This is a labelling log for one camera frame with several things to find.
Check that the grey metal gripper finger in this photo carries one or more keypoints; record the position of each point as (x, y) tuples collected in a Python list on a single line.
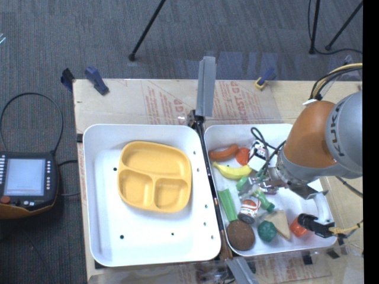
[(247, 191), (255, 181)]

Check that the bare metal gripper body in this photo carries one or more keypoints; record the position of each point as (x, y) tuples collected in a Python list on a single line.
[(274, 182)]

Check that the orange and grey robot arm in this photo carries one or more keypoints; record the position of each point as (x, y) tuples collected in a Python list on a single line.
[(314, 140)]

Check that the green bottle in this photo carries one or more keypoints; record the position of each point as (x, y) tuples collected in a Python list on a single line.
[(263, 199)]

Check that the white and orange can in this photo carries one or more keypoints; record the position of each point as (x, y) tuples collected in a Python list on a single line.
[(249, 210)]

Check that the yellow banana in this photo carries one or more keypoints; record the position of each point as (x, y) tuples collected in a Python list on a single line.
[(232, 171)]

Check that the black and white carton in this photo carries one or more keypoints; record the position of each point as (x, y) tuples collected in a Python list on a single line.
[(258, 154)]

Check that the red-orange toy food piece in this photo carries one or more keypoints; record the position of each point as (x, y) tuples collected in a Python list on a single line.
[(242, 156)]

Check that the tan bread wedge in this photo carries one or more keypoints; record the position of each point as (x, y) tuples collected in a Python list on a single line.
[(281, 222)]

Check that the orange sausage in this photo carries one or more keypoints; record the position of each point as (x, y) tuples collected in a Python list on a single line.
[(222, 153)]

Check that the brown round biscuit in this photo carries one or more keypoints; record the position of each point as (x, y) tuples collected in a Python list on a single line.
[(240, 235)]

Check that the green broccoli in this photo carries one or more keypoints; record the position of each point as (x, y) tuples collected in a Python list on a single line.
[(266, 231)]

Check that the white plastic tray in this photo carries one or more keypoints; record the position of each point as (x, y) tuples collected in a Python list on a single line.
[(148, 235), (231, 135)]

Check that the orange cup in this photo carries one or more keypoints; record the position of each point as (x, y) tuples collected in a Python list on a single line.
[(297, 229)]

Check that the yellow divided plate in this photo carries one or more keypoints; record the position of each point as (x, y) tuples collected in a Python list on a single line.
[(154, 176)]

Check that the brown cardboard board, red print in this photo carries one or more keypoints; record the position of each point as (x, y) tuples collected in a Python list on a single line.
[(142, 102)]

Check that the black tripod stand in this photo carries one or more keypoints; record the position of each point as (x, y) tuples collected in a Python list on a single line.
[(315, 19), (149, 25)]

